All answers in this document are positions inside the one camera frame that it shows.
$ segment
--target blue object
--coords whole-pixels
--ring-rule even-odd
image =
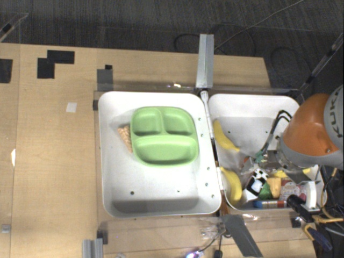
[[[319,231],[311,227],[309,227],[307,231],[314,238],[314,240],[322,246],[324,251],[330,252],[332,250],[332,245],[330,244],[330,242]]]
[[[261,200],[254,200],[253,201],[253,207],[256,207],[258,209],[262,209],[263,208],[263,202]]]

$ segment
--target black square marker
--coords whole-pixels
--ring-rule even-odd
[[[0,59],[0,83],[10,83],[12,77],[12,59]]]
[[[48,62],[51,64],[74,64],[75,52],[48,50]]]
[[[38,58],[37,78],[55,78],[55,65],[47,58]]]

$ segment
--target wire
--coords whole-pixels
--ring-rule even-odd
[[[273,136],[274,136],[274,132],[275,132],[275,129],[277,127],[277,124],[280,122],[281,119],[285,119],[287,122],[290,122],[290,119],[288,119],[287,117],[285,116],[282,116],[283,113],[286,113],[288,116],[290,116],[290,118],[292,117],[290,113],[288,113],[287,111],[284,111],[284,110],[280,110],[273,122],[273,125],[271,127],[271,130],[270,130],[270,133],[269,133],[269,136],[265,142],[265,144],[263,145],[263,147],[260,149],[260,152],[259,153],[262,153],[264,154],[267,150],[268,150],[268,147],[273,139]]]
[[[177,42],[178,42],[178,39],[181,38],[181,37],[197,37],[199,38],[199,35],[198,34],[194,34],[194,33],[182,33],[182,34],[179,34],[174,40],[173,40],[173,47],[174,47],[174,50],[176,52],[178,52],[178,47],[177,47]]]
[[[253,37],[252,35],[247,31],[247,29],[245,29],[243,26],[240,26],[239,24],[236,24],[236,23],[233,23],[233,22],[222,22],[222,23],[217,23],[215,24],[215,26],[213,28],[211,28],[209,30],[209,34],[214,34],[214,37],[215,37],[215,34],[221,29],[221,27],[224,27],[224,26],[228,26],[228,25],[233,25],[233,26],[236,26],[238,27],[241,31],[245,32],[248,36],[248,38],[250,39],[250,42],[251,42],[251,54],[250,56],[255,56],[256,55],[256,44],[253,40]]]
[[[219,236],[222,237],[222,235],[223,235],[225,232],[226,232],[226,231],[223,231],[223,232],[221,232],[221,233],[218,233],[218,234],[214,237],[214,239],[212,239],[212,241],[211,241],[206,247],[200,249],[199,252],[203,252],[203,251],[205,251],[207,248],[209,248],[209,247],[216,241],[216,239],[219,238]]]
[[[334,224],[339,226],[344,231],[344,227],[342,227],[339,223],[335,222]]]
[[[329,218],[329,219],[341,219],[341,218],[335,218],[332,215],[330,215],[326,208],[325,208],[325,204],[324,204],[324,192],[326,190],[326,188],[328,187],[330,181],[333,179],[333,177],[335,176],[335,174],[337,173],[337,168],[334,168],[331,174],[331,177],[327,180],[327,182],[325,183],[322,191],[321,191],[321,196],[320,196],[320,207],[322,209],[322,212]]]
[[[337,221],[344,221],[343,218],[325,219],[319,215],[313,215],[312,218],[313,218],[314,222],[317,224],[328,224],[328,223],[334,223]]]
[[[266,64],[269,67],[269,70],[273,74],[277,75],[277,71],[276,71],[276,68],[275,68],[275,65],[274,65],[274,55],[275,55],[275,53],[277,53],[279,51],[283,51],[283,50],[286,50],[286,51],[289,51],[289,52],[293,53],[294,58],[295,58],[295,60],[297,61],[298,64],[301,61],[304,61],[306,66],[307,66],[307,68],[308,68],[309,73],[311,72],[312,68],[311,68],[310,64],[308,63],[308,61],[306,60],[306,58],[304,58],[302,56],[302,54],[300,54],[299,52],[297,52],[293,48],[278,46],[278,47],[274,48],[270,52],[270,54],[266,57]],[[288,86],[288,88],[292,88],[292,85],[288,84],[282,77],[278,76],[278,78],[280,78],[284,82],[284,84],[286,84]]]
[[[287,112],[287,111],[285,111],[285,110],[281,110],[280,112],[278,112],[278,117],[281,115],[281,114],[283,114],[283,113],[285,113],[285,114],[287,114],[288,115],[288,117],[290,118],[290,119],[292,119],[292,115],[289,113],[289,112]]]
[[[219,250],[221,250],[221,243],[222,243],[222,235],[220,236]]]
[[[339,236],[344,237],[344,233],[341,233],[341,232],[332,230],[332,229],[330,229],[330,228],[328,228],[328,227],[326,227],[326,226],[325,226],[325,229],[326,229],[327,231],[329,231],[329,232],[332,232],[333,234],[337,234],[337,235],[339,235]]]
[[[276,15],[276,14],[282,12],[282,11],[285,11],[285,10],[287,10],[287,9],[290,9],[291,7],[298,5],[299,3],[303,2],[303,1],[305,1],[305,0],[299,0],[299,1],[293,3],[293,4],[289,5],[289,6],[286,6],[285,8],[282,8],[282,9],[280,9],[280,10],[278,10],[278,11],[275,11],[274,13],[272,13],[272,14],[270,14],[269,16],[263,18],[262,20],[258,21],[257,23],[255,23],[255,24],[253,24],[253,25],[251,25],[251,26],[245,28],[245,30],[249,30],[250,28],[253,28],[253,27],[255,27],[255,26],[257,26],[257,25],[263,23],[264,21],[268,20],[268,19],[271,18],[272,16],[274,16],[274,15]],[[243,32],[243,30],[241,30],[241,31],[237,32],[236,34],[232,35],[231,37],[229,37],[228,39],[226,39],[224,42],[222,42],[220,45],[218,45],[217,47],[215,47],[214,50],[216,51],[218,48],[222,47],[224,44],[226,44],[228,41],[230,41],[232,38],[234,38],[235,36],[237,36],[238,34],[240,34],[240,33],[242,33],[242,32]]]

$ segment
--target green divided plate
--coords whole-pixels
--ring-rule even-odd
[[[198,156],[198,139],[189,113],[176,107],[142,107],[131,119],[136,158],[148,166],[178,166]]]

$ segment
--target metal bracket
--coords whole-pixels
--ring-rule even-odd
[[[241,215],[227,214],[221,219],[244,257],[263,257]]]
[[[83,240],[82,258],[103,258],[103,239]]]
[[[5,38],[28,16],[28,13],[17,13],[10,21],[0,29],[0,42]]]
[[[201,34],[199,37],[196,88],[211,89],[213,87],[213,67],[214,35]]]

